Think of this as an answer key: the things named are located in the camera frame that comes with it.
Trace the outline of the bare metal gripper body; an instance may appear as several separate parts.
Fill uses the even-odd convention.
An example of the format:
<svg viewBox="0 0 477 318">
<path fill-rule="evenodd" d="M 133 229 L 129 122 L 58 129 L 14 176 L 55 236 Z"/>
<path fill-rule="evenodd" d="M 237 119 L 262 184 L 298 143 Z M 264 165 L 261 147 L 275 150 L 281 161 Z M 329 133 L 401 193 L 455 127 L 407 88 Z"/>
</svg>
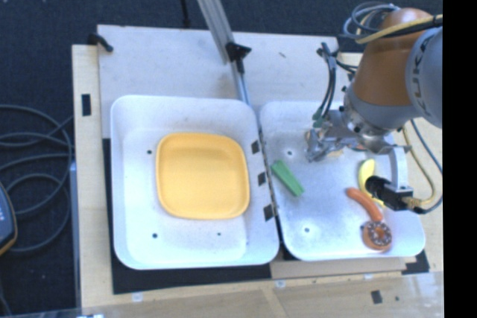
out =
<svg viewBox="0 0 477 318">
<path fill-rule="evenodd" d="M 321 147 L 336 143 L 371 153 L 387 153 L 394 146 L 391 131 L 375 127 L 354 110 L 331 110 L 319 129 Z"/>
</svg>

